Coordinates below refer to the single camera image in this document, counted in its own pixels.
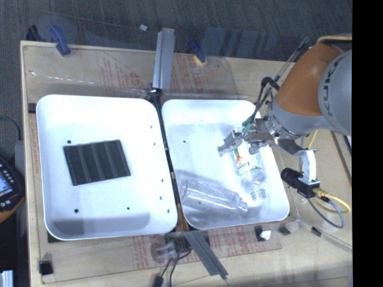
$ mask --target black device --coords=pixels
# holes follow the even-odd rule
[[[0,157],[0,223],[12,215],[24,198],[24,179]]]

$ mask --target gray carpet floor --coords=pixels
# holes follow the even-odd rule
[[[0,116],[22,127],[19,46],[35,25],[45,41],[58,24],[71,44],[156,49],[156,33],[173,28],[175,51],[188,53],[194,38],[206,54],[287,60],[309,36],[352,32],[353,0],[0,0]],[[141,33],[140,25],[149,32]],[[10,158],[17,129],[0,119],[0,156]],[[0,246],[14,233],[0,224]],[[6,245],[12,252],[14,246]],[[15,258],[1,255],[1,268]]]

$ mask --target water bottle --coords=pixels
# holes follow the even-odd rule
[[[181,184],[181,204],[219,216],[246,215],[247,203],[236,191],[186,179]]]
[[[242,143],[235,149],[235,162],[242,186],[258,206],[266,199],[267,179],[259,150],[251,155],[248,147],[247,143]]]

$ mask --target blue clamp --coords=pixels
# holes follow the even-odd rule
[[[193,49],[195,53],[194,60],[197,62],[197,64],[199,66],[205,66],[208,61],[206,60],[205,55],[197,42],[192,39],[187,44]]]
[[[49,28],[49,34],[53,37],[53,39],[57,42],[56,48],[59,50],[62,56],[68,55],[71,51],[66,44],[66,39],[64,37],[64,33],[58,25],[52,25]]]

